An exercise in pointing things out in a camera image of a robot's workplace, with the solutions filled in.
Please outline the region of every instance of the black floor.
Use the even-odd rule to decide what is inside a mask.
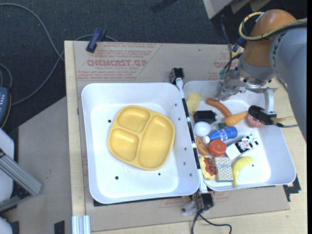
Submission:
[[[307,17],[307,7],[307,0],[272,0],[261,11],[280,8],[299,19]],[[64,40],[91,34],[99,25],[118,41],[226,44],[221,15],[234,43],[241,20],[252,11],[246,5],[233,15],[226,7],[209,20],[202,0],[0,0],[0,63],[13,78],[13,105],[4,126],[7,132],[66,95],[64,63],[60,61],[47,83],[23,100],[46,80],[58,60],[32,12],[62,52]],[[0,71],[3,86],[8,87],[10,78],[3,67]]]

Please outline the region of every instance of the white ball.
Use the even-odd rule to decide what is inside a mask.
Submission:
[[[198,137],[204,137],[211,132],[211,125],[204,121],[199,121],[194,125],[194,134]]]

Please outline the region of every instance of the blue clamp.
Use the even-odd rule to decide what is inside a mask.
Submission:
[[[97,27],[94,32],[91,41],[89,42],[86,51],[94,53],[96,47],[97,47],[97,41],[101,37],[102,29],[100,27]]]

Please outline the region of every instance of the blue bottle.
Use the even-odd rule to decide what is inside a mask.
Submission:
[[[209,144],[210,141],[214,139],[220,139],[222,141],[226,141],[230,138],[236,138],[237,137],[237,129],[236,127],[230,126],[225,127],[220,130],[213,131],[210,135],[206,135],[202,138],[202,141],[204,144]]]

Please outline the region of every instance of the yellow banana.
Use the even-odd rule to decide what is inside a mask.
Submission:
[[[234,178],[234,186],[237,186],[237,180],[240,174],[240,171],[247,165],[253,163],[254,159],[249,156],[243,156],[238,158],[232,165],[232,172]]]

